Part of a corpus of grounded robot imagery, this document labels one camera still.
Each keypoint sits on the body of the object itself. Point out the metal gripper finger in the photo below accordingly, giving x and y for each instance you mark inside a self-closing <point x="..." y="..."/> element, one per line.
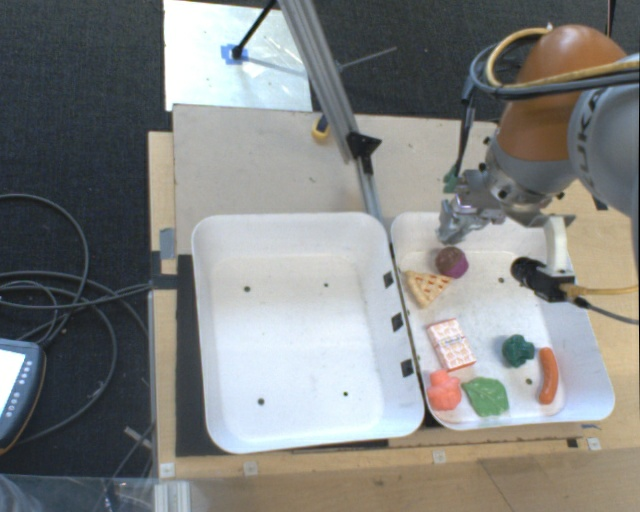
<point x="449" y="220"/>
<point x="472" y="221"/>

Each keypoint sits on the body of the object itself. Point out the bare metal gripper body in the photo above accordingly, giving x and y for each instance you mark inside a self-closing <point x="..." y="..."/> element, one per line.
<point x="492" y="196"/>

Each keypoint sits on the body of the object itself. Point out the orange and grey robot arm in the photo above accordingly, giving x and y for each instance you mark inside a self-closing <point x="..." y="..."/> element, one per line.
<point x="555" y="115"/>

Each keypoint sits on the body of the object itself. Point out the brown and purple cupcake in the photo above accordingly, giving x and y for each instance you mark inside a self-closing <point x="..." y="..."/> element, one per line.
<point x="451" y="262"/>

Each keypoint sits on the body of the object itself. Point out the yellow pizza slice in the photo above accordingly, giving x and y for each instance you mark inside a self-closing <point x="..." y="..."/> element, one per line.
<point x="424" y="287"/>

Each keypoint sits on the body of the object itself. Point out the white plastic tray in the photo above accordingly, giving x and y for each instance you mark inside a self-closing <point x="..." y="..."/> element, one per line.
<point x="490" y="305"/>
<point x="300" y="340"/>

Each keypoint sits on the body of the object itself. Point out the pink carton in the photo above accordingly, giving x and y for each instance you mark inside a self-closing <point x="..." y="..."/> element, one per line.
<point x="451" y="345"/>

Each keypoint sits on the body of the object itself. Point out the green broccoli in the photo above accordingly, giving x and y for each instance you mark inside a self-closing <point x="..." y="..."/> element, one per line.
<point x="517" y="350"/>

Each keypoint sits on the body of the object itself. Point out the orange sausage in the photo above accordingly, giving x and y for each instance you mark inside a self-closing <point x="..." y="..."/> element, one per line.
<point x="549" y="375"/>

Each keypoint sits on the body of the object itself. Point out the orange lumpy toy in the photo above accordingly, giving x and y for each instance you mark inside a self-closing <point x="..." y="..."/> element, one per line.
<point x="443" y="392"/>

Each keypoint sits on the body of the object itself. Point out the green leaf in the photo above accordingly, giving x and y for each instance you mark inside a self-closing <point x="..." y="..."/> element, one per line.
<point x="486" y="397"/>

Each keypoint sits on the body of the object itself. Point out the pale flat board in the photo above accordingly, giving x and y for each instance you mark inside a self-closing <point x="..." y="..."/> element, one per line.
<point x="250" y="165"/>

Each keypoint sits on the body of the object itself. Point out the black cylinder on white bracket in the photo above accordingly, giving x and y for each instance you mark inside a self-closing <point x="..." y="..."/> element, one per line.
<point x="542" y="280"/>

